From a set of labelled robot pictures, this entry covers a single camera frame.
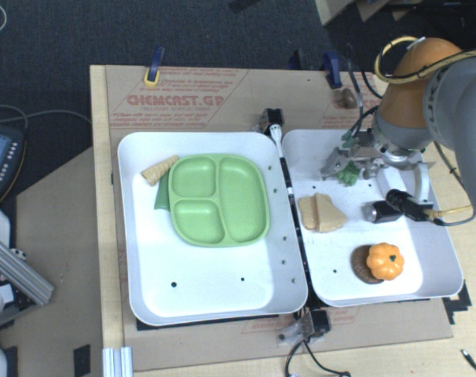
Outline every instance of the black carpet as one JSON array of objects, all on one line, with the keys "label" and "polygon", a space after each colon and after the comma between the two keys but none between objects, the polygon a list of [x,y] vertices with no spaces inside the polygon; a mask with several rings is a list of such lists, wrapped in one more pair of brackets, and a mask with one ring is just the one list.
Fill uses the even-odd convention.
[{"label": "black carpet", "polygon": [[[446,2],[454,8],[438,9]],[[293,52],[318,70],[327,50],[371,71],[379,49],[407,34],[476,47],[476,0],[425,0],[396,21],[382,10],[363,22],[349,5],[323,27],[314,0],[0,0],[0,104],[27,114],[66,110],[90,117],[91,64],[148,65],[156,44],[163,64],[288,68]],[[341,69],[346,69],[344,61]],[[0,111],[0,119],[15,115]],[[30,120],[27,157],[11,196],[91,146],[91,128],[71,115]]]}]

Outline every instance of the green plate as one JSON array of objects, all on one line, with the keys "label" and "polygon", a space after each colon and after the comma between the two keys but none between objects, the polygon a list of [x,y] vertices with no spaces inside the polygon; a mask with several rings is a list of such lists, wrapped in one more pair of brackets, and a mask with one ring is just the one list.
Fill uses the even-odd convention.
[{"label": "green plate", "polygon": [[179,236],[198,246],[243,246],[269,228],[261,171],[243,156],[186,156],[170,169],[170,214]]}]

